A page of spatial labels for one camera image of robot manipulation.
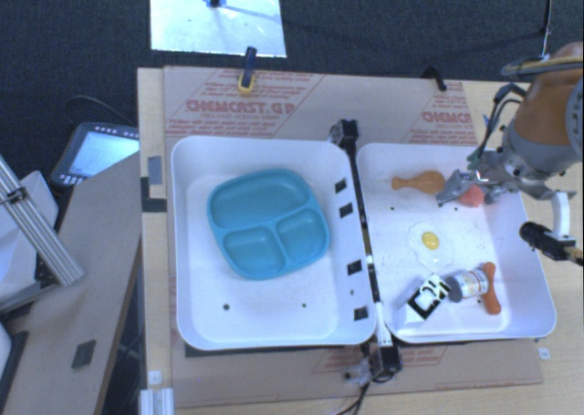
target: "wooden table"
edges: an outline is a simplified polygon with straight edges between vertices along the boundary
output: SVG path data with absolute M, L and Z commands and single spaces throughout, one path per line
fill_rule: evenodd
M 365 78 L 350 78 L 355 84 Z M 464 95 L 472 115 L 477 138 L 483 136 L 484 115 L 489 115 L 495 92 L 503 83 L 462 83 Z M 139 109 L 141 128 L 141 176 L 148 177 L 149 158 L 165 153 L 164 149 L 164 94 L 163 72 L 160 69 L 139 70 Z M 502 121 L 507 121 L 513 110 L 506 109 Z M 498 135 L 491 144 L 497 144 Z M 151 184 L 150 196 L 166 197 L 166 180 Z M 581 189 L 582 165 L 578 164 L 563 178 L 550 182 L 554 188 Z M 571 201 L 571 232 L 582 246 L 581 192 Z M 524 196 L 530 220 L 552 225 L 551 206 L 535 202 Z M 143 259 L 146 308 L 146 362 L 147 370 L 158 370 L 160 381 L 151 381 L 151 389 L 172 386 L 170 300 L 168 281 L 167 220 L 165 213 L 145 213 L 142 216 Z M 582 270 L 570 263 L 555 263 L 541 259 L 557 309 L 558 321 L 554 332 L 534 345 L 546 351 L 549 359 L 542 359 L 543 384 L 504 388 L 433 391 L 413 394 L 376 395 L 366 397 L 361 408 L 363 414 L 548 414 L 580 413 L 584 407 L 584 393 L 579 390 L 584 380 L 584 337 Z M 268 402 L 223 407 L 179 409 L 180 415 L 214 414 L 334 414 L 351 403 L 352 399 L 312 399 L 289 402 Z
M 6 323 L 28 337 L 5 415 L 101 413 L 140 262 L 140 202 L 138 154 L 75 187 L 59 237 L 85 275 Z M 73 368 L 91 343 L 87 364 Z

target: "can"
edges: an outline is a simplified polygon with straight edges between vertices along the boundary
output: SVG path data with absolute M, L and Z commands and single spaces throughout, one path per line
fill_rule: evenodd
M 448 298 L 455 303 L 470 296 L 484 295 L 489 290 L 489 279 L 479 267 L 446 277 L 444 282 L 450 287 Z

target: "orange toy food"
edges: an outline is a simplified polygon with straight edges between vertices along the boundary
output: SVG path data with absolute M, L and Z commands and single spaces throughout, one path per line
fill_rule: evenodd
M 436 194 L 444 189 L 446 180 L 438 171 L 424 171 L 410 179 L 394 177 L 391 179 L 391 187 L 394 190 L 401 188 L 415 188 L 428 194 Z
M 489 262 L 483 265 L 483 272 L 489 280 L 489 289 L 486 294 L 483 295 L 483 301 L 485 302 L 486 312 L 489 315 L 498 315 L 501 313 L 501 304 L 495 294 L 495 287 L 493 280 L 495 277 L 495 264 Z
M 485 202 L 485 194 L 480 186 L 471 187 L 458 197 L 458 201 L 466 206 L 478 207 Z

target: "blue divided plate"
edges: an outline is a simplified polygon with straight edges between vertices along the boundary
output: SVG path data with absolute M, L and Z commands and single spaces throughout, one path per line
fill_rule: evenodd
M 291 273 L 329 249 L 325 216 L 293 171 L 257 171 L 217 186 L 207 215 L 224 257 L 249 279 Z

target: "black clamp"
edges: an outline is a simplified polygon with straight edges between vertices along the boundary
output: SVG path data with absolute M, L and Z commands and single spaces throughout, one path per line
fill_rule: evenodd
M 444 80 L 442 79 L 440 71 L 438 71 L 438 68 L 435 67 L 434 65 L 428 65 L 428 67 L 423 71 L 420 78 L 435 79 L 436 84 L 438 85 L 438 89 L 440 89 L 442 92 L 445 92 L 448 89 L 448 87 L 446 87 L 446 85 L 444 84 Z
M 249 94 L 254 88 L 256 81 L 254 70 L 256 68 L 257 48 L 248 47 L 245 51 L 244 70 L 237 80 L 237 89 L 241 94 Z
M 143 213 L 166 213 L 167 202 L 163 198 L 150 197 L 150 182 L 148 177 L 140 178 L 142 212 Z
M 550 235 L 551 230 L 538 223 L 526 222 L 519 229 L 519 236 L 534 249 L 538 249 L 543 255 L 554 261 L 571 261 L 577 265 L 582 262 L 581 250 L 579 254 L 571 254 L 576 250 L 576 240 L 558 240 Z
M 357 121 L 354 119 L 340 119 L 330 129 L 328 134 L 328 141 L 339 146 L 349 156 L 350 169 L 353 175 L 353 183 L 355 185 L 355 194 L 357 197 L 357 207 L 359 209 L 359 216 L 361 225 L 367 225 L 367 217 L 365 215 L 365 206 L 363 204 L 363 194 L 361 192 L 361 184 L 359 178 L 359 171 L 357 169 L 357 139 L 359 138 L 359 130 L 357 128 Z
M 24 200 L 28 196 L 28 192 L 24 186 L 19 186 L 12 192 L 8 193 L 5 198 L 0 201 L 0 205 L 10 203 L 14 204 L 16 202 Z
M 517 84 L 508 83 L 508 84 L 505 84 L 503 87 L 501 87 L 496 92 L 495 96 L 493 97 L 493 102 L 495 104 L 498 104 L 499 102 L 501 102 L 501 100 L 506 98 L 507 95 L 511 92 L 517 94 L 518 96 L 520 96 L 522 98 L 524 98 L 527 94 L 527 92 L 523 88 L 520 88 Z

